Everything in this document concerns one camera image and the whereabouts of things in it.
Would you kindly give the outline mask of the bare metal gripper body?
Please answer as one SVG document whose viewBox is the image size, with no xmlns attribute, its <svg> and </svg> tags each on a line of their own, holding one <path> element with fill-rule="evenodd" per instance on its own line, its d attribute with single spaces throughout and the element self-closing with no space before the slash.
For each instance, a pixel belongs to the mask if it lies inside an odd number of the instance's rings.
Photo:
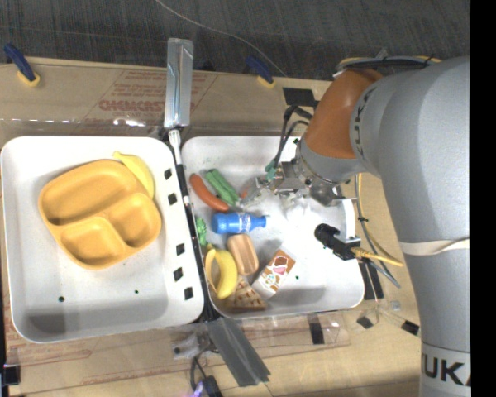
<svg viewBox="0 0 496 397">
<path fill-rule="evenodd" d="M 314 174 L 300 160 L 279 163 L 271 190 L 287 198 L 311 198 L 323 206 L 333 206 L 341 199 L 340 185 Z"/>
</svg>

